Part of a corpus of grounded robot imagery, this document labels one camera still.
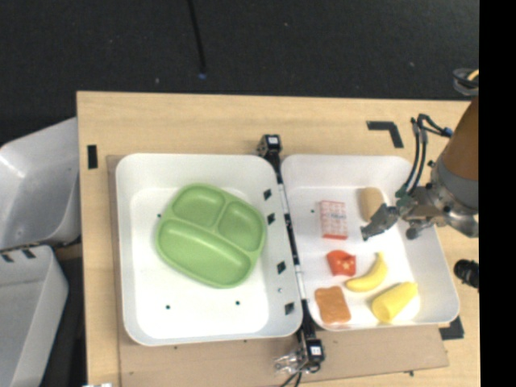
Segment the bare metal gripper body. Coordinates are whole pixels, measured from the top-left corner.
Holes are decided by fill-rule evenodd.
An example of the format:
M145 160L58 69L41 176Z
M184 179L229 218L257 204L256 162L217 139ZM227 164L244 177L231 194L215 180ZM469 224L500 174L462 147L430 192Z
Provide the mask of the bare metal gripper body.
M433 226L451 227L469 238L479 236L478 209L457 200L444 186L400 188L396 199L399 217L409 224L407 239L414 240Z

